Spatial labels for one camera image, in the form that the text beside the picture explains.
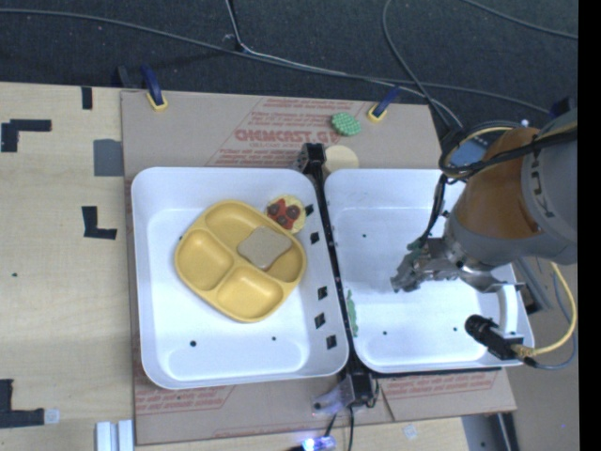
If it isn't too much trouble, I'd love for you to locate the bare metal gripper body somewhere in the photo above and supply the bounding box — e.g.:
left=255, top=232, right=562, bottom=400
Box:
left=415, top=237, right=501, bottom=295

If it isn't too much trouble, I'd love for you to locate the white plastic tray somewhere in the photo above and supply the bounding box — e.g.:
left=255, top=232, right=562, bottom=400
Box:
left=130, top=165, right=351, bottom=391
left=323, top=167, right=536, bottom=375

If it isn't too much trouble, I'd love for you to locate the pale yellow round disc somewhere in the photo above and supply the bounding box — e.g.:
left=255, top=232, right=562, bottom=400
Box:
left=323, top=144, right=361, bottom=171

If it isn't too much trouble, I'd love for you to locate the pizza slice with red topping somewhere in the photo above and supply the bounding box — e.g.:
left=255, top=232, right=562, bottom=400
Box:
left=265, top=194, right=308, bottom=235

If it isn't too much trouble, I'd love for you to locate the tan bread slice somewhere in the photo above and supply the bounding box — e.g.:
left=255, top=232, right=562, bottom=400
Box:
left=236, top=225, right=294, bottom=272

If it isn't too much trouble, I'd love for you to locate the green dotted round biscuit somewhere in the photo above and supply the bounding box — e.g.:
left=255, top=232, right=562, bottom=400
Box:
left=330, top=111, right=363, bottom=138

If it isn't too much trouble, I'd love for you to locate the yellow divided plate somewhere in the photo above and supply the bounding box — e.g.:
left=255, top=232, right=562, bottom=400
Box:
left=174, top=198, right=308, bottom=324

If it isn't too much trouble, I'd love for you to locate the brown cardboard board red print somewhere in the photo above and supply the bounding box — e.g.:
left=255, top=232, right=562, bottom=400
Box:
left=119, top=88, right=518, bottom=446

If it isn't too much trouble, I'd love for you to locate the black cylinder on white bracket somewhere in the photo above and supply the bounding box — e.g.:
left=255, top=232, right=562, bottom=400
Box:
left=464, top=281, right=526, bottom=362

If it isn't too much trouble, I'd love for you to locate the black block with thin wires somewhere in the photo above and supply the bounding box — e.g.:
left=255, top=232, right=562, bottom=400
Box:
left=294, top=142, right=328, bottom=175
left=347, top=372, right=379, bottom=409

